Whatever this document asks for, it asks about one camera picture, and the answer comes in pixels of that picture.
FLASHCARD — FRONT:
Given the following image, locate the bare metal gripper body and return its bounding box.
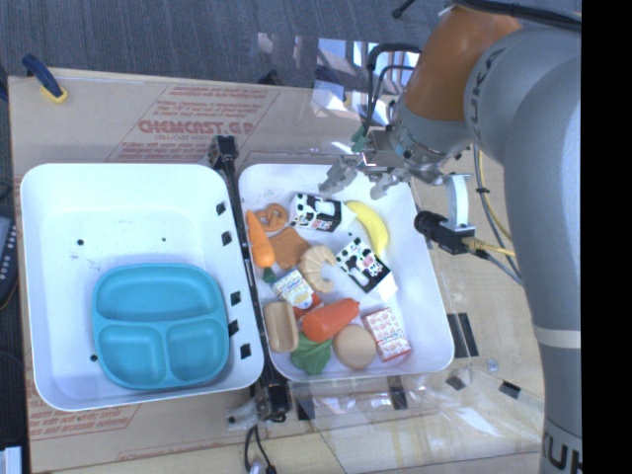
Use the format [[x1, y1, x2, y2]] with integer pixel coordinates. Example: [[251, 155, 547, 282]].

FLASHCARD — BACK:
[[361, 125, 465, 186]]

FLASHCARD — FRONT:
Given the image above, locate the yellow banana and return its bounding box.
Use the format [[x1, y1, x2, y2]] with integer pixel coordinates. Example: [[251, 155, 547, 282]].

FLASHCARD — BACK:
[[344, 199, 391, 259]]

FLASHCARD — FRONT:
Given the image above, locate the black and white cow carton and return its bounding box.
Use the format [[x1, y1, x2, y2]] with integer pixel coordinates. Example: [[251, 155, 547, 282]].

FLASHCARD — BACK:
[[334, 236, 399, 299], [288, 193, 357, 233]]

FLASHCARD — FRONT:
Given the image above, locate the brown pretzel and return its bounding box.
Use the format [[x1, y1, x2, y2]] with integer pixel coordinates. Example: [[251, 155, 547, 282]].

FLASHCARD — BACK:
[[253, 202, 289, 234]]

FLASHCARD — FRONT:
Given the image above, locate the brown biscuit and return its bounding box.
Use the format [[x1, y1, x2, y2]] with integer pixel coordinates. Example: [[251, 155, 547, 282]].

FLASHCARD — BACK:
[[269, 226, 311, 272]]

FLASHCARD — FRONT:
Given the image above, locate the tan croissant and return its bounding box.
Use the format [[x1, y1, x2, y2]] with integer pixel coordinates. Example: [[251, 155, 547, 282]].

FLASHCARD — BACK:
[[297, 244, 340, 294]]

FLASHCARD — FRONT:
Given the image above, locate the white plastic tray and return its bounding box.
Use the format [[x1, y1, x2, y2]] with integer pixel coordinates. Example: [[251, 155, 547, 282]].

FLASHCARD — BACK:
[[19, 162, 266, 413], [238, 162, 455, 382]]

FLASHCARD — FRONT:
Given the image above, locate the orange carrot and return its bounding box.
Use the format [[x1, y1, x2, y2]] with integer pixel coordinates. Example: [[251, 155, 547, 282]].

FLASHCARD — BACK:
[[245, 209, 278, 284]]

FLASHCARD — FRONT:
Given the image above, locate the thin black rod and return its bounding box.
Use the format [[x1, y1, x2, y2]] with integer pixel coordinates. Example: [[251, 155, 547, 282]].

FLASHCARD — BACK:
[[219, 158, 280, 389]]

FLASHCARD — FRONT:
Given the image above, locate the yellow and white small carton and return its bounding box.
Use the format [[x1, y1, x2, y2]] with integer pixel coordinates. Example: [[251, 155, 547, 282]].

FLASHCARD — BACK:
[[271, 269, 315, 311]]

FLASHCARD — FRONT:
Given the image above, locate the red and white carton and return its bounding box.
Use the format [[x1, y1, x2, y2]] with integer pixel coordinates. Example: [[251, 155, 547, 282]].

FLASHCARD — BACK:
[[362, 306, 413, 363]]

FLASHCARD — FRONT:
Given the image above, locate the tan hot dog bun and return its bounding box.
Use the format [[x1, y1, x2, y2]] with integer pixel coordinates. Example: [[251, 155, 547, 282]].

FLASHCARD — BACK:
[[263, 300, 300, 355]]

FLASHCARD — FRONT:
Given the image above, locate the tan round bread roll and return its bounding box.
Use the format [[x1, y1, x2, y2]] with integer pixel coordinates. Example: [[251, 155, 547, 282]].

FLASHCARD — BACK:
[[332, 324, 378, 371]]

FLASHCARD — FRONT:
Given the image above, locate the green lettuce leaf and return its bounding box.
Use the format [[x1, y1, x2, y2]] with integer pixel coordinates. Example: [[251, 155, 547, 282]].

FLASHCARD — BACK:
[[289, 332, 334, 376]]

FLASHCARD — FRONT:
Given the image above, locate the brown cardboard board red print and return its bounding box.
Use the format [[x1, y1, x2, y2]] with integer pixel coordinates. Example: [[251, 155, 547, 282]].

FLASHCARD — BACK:
[[7, 66, 544, 474]]

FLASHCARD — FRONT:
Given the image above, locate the blue divided plate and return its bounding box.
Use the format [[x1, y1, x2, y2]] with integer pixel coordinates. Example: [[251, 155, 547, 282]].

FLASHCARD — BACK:
[[91, 263, 232, 391]]

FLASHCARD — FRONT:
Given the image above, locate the black cylinder on white bracket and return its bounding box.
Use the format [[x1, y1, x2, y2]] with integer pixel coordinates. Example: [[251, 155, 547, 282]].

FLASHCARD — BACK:
[[413, 173, 478, 256]]

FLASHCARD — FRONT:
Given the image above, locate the black block with thin wires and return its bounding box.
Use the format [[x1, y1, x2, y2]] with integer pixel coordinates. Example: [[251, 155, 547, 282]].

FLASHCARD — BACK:
[[207, 134, 240, 167], [254, 380, 293, 423]]

